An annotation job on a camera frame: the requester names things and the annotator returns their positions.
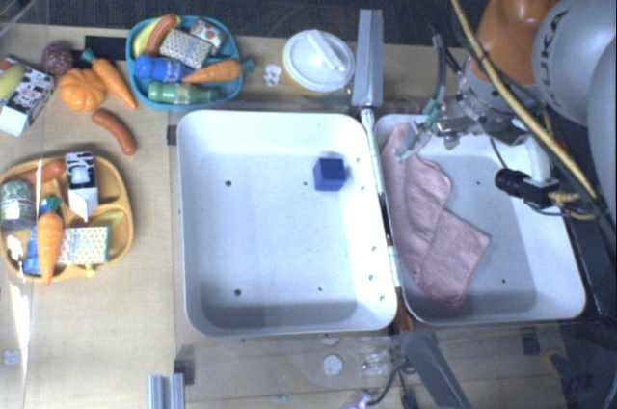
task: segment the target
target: toy pumpkin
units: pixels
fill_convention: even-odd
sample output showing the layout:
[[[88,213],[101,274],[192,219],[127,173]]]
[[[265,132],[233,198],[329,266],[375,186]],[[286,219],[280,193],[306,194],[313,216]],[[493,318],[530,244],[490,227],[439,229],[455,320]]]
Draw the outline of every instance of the toy pumpkin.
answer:
[[[107,88],[91,69],[72,68],[60,79],[60,100],[73,111],[93,111],[105,100]]]

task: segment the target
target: white round container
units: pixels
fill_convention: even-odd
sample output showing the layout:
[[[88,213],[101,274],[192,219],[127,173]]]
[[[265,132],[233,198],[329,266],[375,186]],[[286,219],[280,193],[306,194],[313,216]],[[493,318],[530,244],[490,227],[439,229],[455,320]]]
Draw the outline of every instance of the white round container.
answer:
[[[305,95],[327,95],[342,89],[356,69],[347,44],[318,30],[292,36],[282,52],[282,64],[287,78]]]

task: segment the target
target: pink cloth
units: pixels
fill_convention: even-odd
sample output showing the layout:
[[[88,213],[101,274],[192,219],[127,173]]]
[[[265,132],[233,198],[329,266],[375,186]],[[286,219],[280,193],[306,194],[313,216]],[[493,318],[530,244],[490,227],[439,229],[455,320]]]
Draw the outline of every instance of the pink cloth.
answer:
[[[444,209],[450,180],[436,164],[414,155],[396,160],[408,127],[397,126],[381,153],[394,244],[429,297],[459,305],[489,238]]]

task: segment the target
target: blue bowl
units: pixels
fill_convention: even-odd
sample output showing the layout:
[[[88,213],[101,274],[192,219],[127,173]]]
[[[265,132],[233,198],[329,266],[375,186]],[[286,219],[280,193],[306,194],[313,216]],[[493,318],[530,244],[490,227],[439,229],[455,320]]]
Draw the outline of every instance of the blue bowl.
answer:
[[[219,50],[219,53],[215,57],[208,58],[205,62],[205,66],[218,63],[219,61],[223,61],[224,59],[235,59],[237,61],[240,61],[240,52],[238,51],[238,46],[233,39],[233,35],[223,23],[205,16],[182,15],[180,18],[181,21],[177,28],[179,30],[182,30],[183,32],[188,32],[197,19],[203,19],[228,34],[228,38]],[[144,21],[140,21],[131,29],[126,39],[126,63],[128,66],[128,77],[130,79],[131,86],[133,87],[133,92],[135,92],[135,95],[140,101],[142,101],[145,105],[153,107],[154,109],[161,109],[164,111],[194,111],[197,109],[207,109],[208,107],[222,104],[238,95],[238,93],[242,89],[242,81],[244,78],[244,74],[240,74],[240,76],[238,76],[235,80],[232,81],[209,83],[208,88],[214,87],[219,91],[217,99],[213,102],[189,105],[174,105],[153,102],[152,100],[150,100],[148,98],[148,85],[150,80],[142,80],[136,78],[134,74],[135,58],[133,57],[132,53],[132,44],[135,36],[139,34],[142,30],[144,30],[144,28],[146,28],[146,26],[148,26],[148,24],[155,19],[157,18],[150,18]]]

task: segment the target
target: toy sausage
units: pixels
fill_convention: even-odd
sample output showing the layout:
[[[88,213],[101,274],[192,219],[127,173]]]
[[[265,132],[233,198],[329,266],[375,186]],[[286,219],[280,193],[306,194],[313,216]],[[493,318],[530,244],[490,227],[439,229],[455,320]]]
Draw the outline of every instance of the toy sausage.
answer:
[[[161,47],[163,39],[169,33],[169,31],[176,26],[176,24],[177,20],[175,14],[163,15],[152,30],[150,36],[148,37],[144,54],[148,54],[148,56],[156,56],[158,54],[158,50]]]
[[[99,126],[107,129],[107,131],[116,137],[124,155],[132,155],[137,151],[137,145],[135,145],[133,135],[124,123],[111,112],[106,109],[96,109],[93,112],[93,121]]]
[[[66,169],[67,167],[63,158],[58,158],[45,164],[40,168],[40,184],[45,184],[46,182],[54,180],[56,177],[60,177],[62,174],[65,173]],[[13,176],[11,177],[11,179],[21,179],[24,181],[28,181],[33,186],[36,186],[38,171],[39,168],[32,169],[30,171],[26,171],[25,173]]]

